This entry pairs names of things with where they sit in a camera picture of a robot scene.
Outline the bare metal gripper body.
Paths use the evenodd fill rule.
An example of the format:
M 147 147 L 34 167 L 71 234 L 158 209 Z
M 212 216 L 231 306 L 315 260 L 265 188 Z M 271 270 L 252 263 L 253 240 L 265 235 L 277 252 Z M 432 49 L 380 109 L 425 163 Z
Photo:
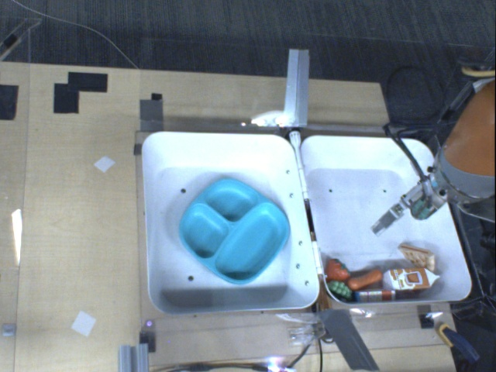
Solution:
M 410 211 L 413 218 L 426 220 L 446 204 L 446 190 L 429 177 L 402 195 L 400 204 Z

